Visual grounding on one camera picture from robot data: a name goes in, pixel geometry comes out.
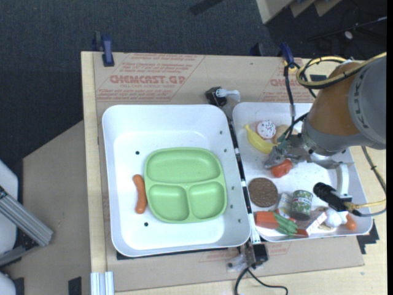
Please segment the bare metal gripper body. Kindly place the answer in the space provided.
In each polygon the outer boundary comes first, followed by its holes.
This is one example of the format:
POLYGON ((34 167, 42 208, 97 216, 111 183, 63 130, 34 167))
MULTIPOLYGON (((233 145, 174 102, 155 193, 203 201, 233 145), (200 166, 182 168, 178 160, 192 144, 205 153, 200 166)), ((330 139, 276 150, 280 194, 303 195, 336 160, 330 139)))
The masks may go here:
POLYGON ((284 139, 278 148, 286 150, 287 155, 305 155, 309 156, 308 162, 317 162, 325 160, 326 156, 317 153, 319 150, 313 140, 308 135, 299 133, 297 135, 290 135, 284 139))

